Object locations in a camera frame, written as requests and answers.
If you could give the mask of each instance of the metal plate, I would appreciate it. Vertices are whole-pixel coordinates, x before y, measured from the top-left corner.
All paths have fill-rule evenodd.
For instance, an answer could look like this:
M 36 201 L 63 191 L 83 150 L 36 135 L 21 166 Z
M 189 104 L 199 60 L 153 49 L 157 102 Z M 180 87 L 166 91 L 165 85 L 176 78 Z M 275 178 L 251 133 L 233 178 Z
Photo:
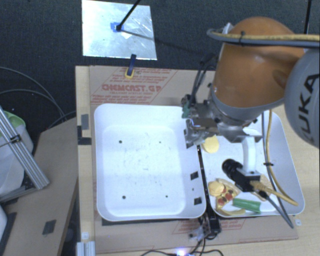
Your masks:
M 157 60 L 150 7 L 138 5 L 115 30 L 132 4 L 82 0 L 83 55 L 140 60 Z

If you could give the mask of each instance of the black floor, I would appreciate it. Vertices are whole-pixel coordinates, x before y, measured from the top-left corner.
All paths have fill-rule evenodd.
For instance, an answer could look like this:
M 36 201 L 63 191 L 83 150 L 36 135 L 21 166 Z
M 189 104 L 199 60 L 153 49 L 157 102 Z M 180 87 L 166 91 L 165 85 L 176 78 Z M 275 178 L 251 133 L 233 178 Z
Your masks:
M 110 1 L 133 4 L 135 0 Z M 206 36 L 252 16 L 266 16 L 303 33 L 307 0 L 142 0 L 153 21 L 157 61 L 137 60 L 138 67 L 197 69 L 203 54 L 218 54 L 221 44 Z M 313 0 L 309 33 L 319 34 L 320 0 Z M 0 0 L 0 66 L 41 83 L 64 113 L 76 109 L 75 66 L 126 66 L 127 59 L 82 56 L 81 0 Z M 34 142 L 60 117 L 32 81 L 0 69 L 0 105 L 22 117 Z

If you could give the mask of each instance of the black post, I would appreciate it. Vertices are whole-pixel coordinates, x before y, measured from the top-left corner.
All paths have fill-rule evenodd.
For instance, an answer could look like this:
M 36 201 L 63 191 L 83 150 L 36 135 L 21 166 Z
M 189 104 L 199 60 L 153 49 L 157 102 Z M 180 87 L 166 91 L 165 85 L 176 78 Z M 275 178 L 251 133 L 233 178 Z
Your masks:
M 303 32 L 305 34 L 308 34 L 308 30 L 309 30 L 309 18 L 310 18 L 311 2 L 312 2 L 312 0 L 308 0 L 308 6 L 306 8 L 305 24 L 304 24 L 304 32 Z
M 121 23 L 117 26 L 115 26 L 116 31 L 121 31 L 123 24 L 126 22 L 126 20 L 129 18 L 130 14 L 134 11 L 134 9 L 137 7 L 137 5 L 140 3 L 141 0 L 137 0 L 130 11 L 126 14 L 124 19 L 121 21 Z

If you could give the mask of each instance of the cardboard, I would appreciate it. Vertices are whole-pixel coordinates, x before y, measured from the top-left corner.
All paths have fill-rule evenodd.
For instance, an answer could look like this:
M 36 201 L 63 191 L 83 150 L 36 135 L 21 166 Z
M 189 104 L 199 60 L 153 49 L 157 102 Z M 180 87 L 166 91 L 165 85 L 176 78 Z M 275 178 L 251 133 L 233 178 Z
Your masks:
M 125 78 L 125 70 L 125 67 L 114 66 L 91 66 L 89 70 L 83 70 L 89 75 L 91 117 L 97 106 L 103 103 L 178 106 L 182 97 L 191 93 L 197 73 L 195 70 L 136 68 L 133 79 L 129 80 Z M 206 85 L 213 80 L 213 77 L 214 72 L 208 71 L 198 92 L 199 102 L 207 98 L 209 90 Z M 93 118 L 91 118 L 91 138 L 96 253 L 195 246 L 197 241 L 190 239 L 188 233 L 199 226 L 197 219 L 103 225 L 96 208 Z M 298 238 L 297 230 L 291 229 L 280 216 L 225 219 L 220 224 L 222 232 L 216 239 L 209 241 L 208 245 Z

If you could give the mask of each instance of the wooden edge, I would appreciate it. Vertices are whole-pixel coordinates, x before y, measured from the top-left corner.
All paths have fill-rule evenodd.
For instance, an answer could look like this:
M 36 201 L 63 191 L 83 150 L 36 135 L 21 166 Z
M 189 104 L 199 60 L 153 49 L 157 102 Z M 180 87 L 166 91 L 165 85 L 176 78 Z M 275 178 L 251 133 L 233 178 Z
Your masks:
M 82 115 L 88 115 L 88 129 L 81 130 L 82 137 L 91 137 L 90 127 L 90 79 L 88 66 L 75 67 L 76 87 L 76 119 L 77 126 L 82 125 Z M 95 240 L 94 222 L 94 190 L 91 144 L 78 144 L 79 171 L 79 204 L 80 204 L 80 234 L 81 242 Z

